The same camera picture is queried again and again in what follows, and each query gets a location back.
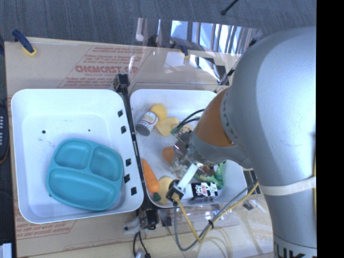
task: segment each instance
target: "blue plate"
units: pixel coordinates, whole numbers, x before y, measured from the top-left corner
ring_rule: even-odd
[[[93,141],[68,139],[54,152],[46,185],[62,203],[104,211],[116,202],[122,179],[123,161],[117,152]]]

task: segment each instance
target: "orange carrot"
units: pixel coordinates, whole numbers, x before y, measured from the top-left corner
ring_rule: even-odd
[[[147,189],[152,193],[158,192],[160,189],[159,182],[145,159],[142,159],[142,168],[144,170]]]

